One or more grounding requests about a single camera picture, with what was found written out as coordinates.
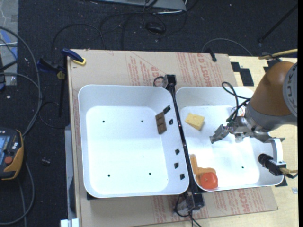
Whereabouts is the red tomato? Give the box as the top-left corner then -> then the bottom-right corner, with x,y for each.
200,172 -> 219,190

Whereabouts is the clear plastic bottle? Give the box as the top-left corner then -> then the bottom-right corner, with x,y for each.
230,105 -> 248,118

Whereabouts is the black cylinder on white bracket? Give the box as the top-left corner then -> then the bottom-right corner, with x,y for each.
258,137 -> 287,177

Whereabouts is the black block with thin wires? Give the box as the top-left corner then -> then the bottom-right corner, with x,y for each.
162,74 -> 177,88
176,192 -> 205,214

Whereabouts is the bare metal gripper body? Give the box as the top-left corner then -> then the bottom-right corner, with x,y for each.
227,116 -> 260,140

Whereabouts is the white plastic tray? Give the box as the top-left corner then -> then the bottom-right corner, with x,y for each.
78,84 -> 190,199
175,86 -> 285,192

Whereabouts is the yellow cheese wedge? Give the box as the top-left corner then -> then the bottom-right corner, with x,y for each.
184,112 -> 205,131

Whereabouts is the brown chocolate bar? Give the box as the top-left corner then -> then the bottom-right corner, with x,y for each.
154,111 -> 168,135

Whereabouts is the brown cardboard board red print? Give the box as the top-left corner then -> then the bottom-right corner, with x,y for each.
67,49 -> 279,225

